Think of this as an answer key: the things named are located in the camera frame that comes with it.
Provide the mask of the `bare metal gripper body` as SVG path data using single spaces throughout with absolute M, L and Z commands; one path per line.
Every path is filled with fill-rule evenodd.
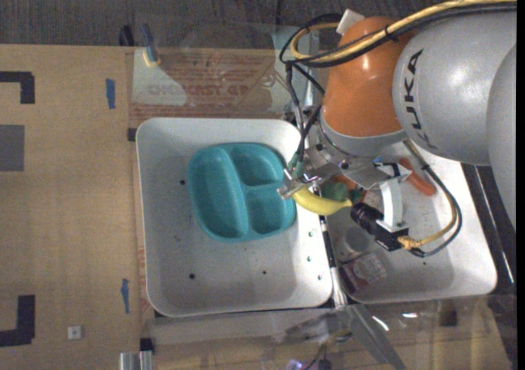
M 304 184 L 321 184 L 342 175 L 364 189 L 372 187 L 371 158 L 352 156 L 329 144 L 318 143 L 303 148 L 301 161 L 301 182 Z

